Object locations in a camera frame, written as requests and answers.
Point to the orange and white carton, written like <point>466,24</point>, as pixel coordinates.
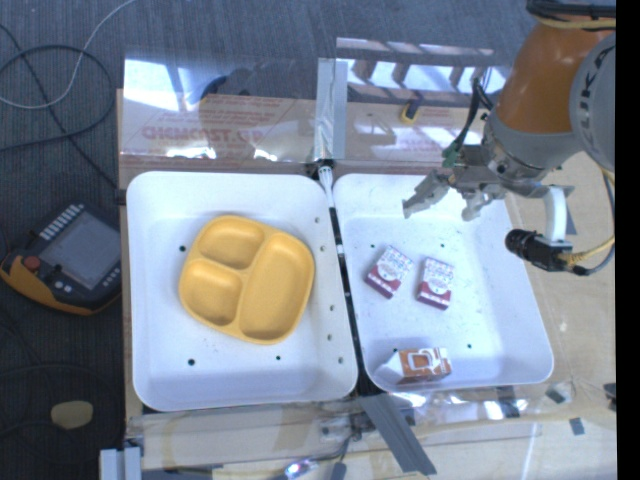
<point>422,365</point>

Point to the yellow divided plate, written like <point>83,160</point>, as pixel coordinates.
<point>272,288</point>

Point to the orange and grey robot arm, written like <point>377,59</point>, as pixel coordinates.
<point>540,88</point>

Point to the red and white carton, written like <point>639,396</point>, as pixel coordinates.
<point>387,273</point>
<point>435,283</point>

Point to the white plastic tray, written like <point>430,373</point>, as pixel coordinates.
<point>165,368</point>
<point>500,318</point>

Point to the black cylinder on white bracket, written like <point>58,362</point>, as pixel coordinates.
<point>537,250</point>

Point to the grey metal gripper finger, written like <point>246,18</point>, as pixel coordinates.
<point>425,195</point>
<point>475,205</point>

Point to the brown cardboard board, red print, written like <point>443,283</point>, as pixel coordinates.
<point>575,318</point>

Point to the pale yellow round object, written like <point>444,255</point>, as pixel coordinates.
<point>71,414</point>

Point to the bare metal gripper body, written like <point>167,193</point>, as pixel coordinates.
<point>480,170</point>

